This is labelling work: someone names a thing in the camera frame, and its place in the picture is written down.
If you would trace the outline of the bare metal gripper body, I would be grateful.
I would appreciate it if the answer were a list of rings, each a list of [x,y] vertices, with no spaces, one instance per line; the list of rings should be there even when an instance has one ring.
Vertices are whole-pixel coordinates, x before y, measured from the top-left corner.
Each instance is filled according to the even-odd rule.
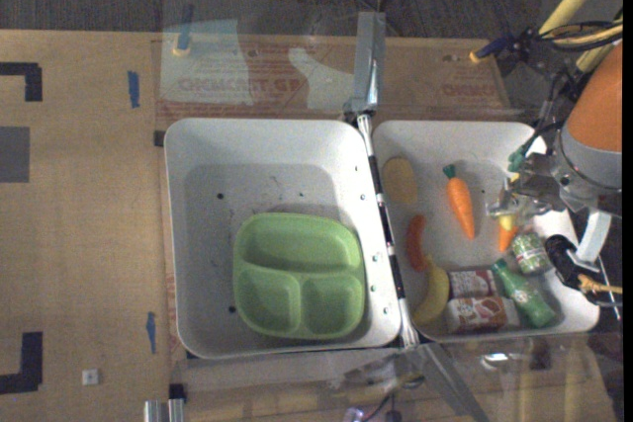
[[[518,195],[553,210],[564,208],[622,213],[621,160],[617,157],[569,158],[564,153],[532,153],[509,184]]]

